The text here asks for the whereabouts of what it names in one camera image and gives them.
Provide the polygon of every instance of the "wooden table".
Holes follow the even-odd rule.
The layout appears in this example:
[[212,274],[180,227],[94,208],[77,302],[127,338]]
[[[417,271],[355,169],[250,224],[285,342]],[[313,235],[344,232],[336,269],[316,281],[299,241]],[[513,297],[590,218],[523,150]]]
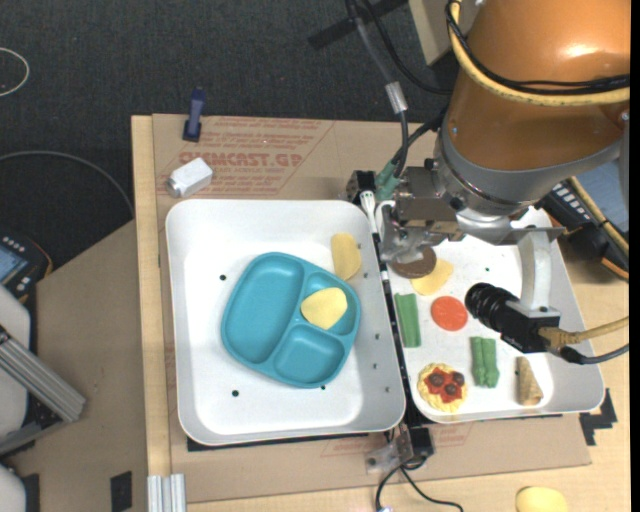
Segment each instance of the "wooden table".
[[[158,265],[153,123],[150,116],[132,118],[132,142],[148,472],[150,475],[167,476],[172,473],[172,467]],[[627,284],[595,263],[577,260],[569,248],[564,248],[564,254],[574,292],[588,328],[628,314]],[[594,346],[597,353],[603,353],[627,341],[628,332],[618,331],[598,338]],[[589,449],[592,464],[430,481],[421,483],[422,489],[437,499],[460,503],[466,512],[514,510],[517,491],[534,485],[560,490],[572,511],[631,510],[628,354],[602,364],[601,370],[605,385],[611,391],[618,421],[612,429],[597,431],[597,445]],[[190,505],[189,510],[370,511],[374,509],[374,494],[375,488],[367,486],[199,503]],[[425,502],[407,483],[386,487],[382,501],[393,506],[396,512],[445,510],[444,507]]]

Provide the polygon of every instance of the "toy cookie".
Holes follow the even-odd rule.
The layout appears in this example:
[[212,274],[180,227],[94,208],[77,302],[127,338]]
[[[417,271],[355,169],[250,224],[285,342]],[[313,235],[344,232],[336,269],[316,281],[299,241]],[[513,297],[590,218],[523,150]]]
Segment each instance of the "toy cookie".
[[418,391],[431,407],[443,412],[456,412],[467,398],[464,375],[444,363],[432,363],[422,369]]

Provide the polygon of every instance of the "black floor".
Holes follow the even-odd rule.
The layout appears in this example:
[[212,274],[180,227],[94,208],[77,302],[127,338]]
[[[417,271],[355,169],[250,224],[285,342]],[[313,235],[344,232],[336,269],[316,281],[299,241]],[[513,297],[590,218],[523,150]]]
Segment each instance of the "black floor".
[[[390,11],[382,19],[405,65],[421,79],[451,85],[454,59],[426,68],[406,0],[380,4]],[[131,115],[186,113],[195,86],[206,91],[205,115],[395,119],[381,74],[357,33],[344,31],[343,0],[0,6],[0,47],[30,66],[25,85],[2,96],[19,83],[24,66],[0,52],[0,226],[32,237],[56,267],[126,223],[126,204],[86,165],[52,155],[3,161],[3,155],[72,154],[103,169],[132,200]],[[430,119],[446,105],[446,97],[393,71],[410,121]]]

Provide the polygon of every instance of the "white cable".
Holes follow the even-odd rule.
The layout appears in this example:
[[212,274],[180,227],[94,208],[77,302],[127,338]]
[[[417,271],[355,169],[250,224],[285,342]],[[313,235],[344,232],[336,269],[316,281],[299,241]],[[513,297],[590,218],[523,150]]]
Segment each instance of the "white cable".
[[9,48],[0,47],[0,53],[3,53],[3,52],[8,53],[9,55],[15,57],[16,59],[18,59],[20,62],[24,64],[24,77],[22,78],[22,81],[18,85],[16,85],[13,89],[0,92],[0,98],[2,98],[3,96],[9,96],[9,94],[13,94],[18,89],[21,89],[22,86],[27,83],[27,80],[29,79],[29,75],[31,74],[31,68],[29,67],[29,63],[27,62],[27,59],[25,59],[22,55],[14,52],[13,50],[9,50]]

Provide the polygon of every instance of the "blue plate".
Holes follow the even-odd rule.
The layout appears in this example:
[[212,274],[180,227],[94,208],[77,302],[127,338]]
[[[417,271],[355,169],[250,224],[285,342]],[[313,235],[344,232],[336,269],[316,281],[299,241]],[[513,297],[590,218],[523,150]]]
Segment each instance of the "blue plate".
[[[328,330],[309,323],[302,301],[324,288],[340,288],[347,311]],[[338,375],[360,323],[360,302],[334,274],[301,258],[270,252],[255,258],[238,280],[222,316],[222,342],[244,365],[303,388]]]

